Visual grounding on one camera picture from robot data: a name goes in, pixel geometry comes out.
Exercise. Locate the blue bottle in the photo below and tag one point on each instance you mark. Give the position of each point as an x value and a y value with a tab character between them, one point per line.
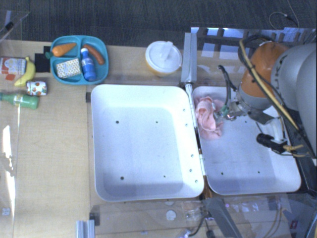
88	67

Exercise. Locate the white plastic tray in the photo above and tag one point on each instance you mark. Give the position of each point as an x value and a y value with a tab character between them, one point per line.
146	142
247	157

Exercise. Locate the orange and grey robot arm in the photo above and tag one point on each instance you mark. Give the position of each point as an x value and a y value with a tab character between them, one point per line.
292	68

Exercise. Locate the yellow cup with white lid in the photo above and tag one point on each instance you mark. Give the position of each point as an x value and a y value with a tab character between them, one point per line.
163	57

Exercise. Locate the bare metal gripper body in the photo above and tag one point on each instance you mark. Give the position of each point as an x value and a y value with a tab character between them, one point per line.
237	111

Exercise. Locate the pink cloth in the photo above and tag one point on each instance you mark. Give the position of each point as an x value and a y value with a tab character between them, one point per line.
206	123

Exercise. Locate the green bottle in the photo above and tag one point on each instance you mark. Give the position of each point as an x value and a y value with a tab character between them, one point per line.
24	101

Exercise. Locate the orange carrot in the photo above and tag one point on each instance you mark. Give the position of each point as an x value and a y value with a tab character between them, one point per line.
63	49

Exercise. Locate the blue divided plate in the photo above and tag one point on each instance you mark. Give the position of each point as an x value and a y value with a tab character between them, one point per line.
100	72

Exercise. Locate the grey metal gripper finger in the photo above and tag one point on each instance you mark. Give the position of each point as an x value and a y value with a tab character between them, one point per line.
219	117

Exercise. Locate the yellow patterned carton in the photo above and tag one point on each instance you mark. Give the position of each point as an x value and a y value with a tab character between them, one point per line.
68	68

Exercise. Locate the black cylinder on white bracket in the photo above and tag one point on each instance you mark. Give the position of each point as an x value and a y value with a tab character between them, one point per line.
268	140

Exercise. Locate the brown sausage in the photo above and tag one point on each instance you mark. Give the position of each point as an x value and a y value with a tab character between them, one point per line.
95	54

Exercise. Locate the white and red carton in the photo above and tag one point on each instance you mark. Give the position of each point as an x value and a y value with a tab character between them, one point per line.
12	66

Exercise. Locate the white can with orange print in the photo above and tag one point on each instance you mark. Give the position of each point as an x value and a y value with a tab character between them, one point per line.
36	88

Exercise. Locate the yellow banana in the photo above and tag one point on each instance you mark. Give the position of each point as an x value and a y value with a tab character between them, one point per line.
29	73

